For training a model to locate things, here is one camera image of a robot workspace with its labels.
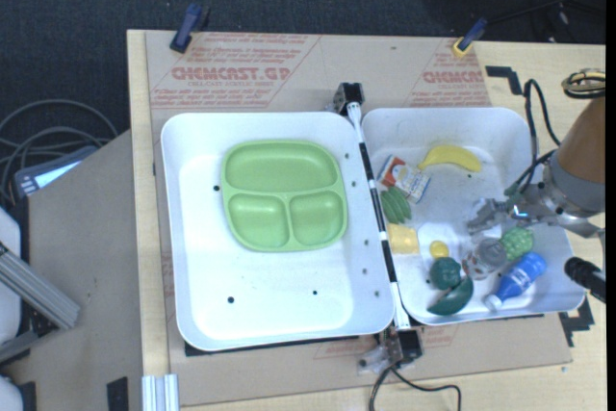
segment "toy banana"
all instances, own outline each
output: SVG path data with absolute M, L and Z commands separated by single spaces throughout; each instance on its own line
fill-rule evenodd
M 423 158 L 423 161 L 417 165 L 417 168 L 424 169 L 429 165 L 440 165 L 441 163 L 459 165 L 468 171 L 481 171 L 481 162 L 473 151 L 451 144 L 441 144 L 432 147 L 425 155 L 425 158 Z

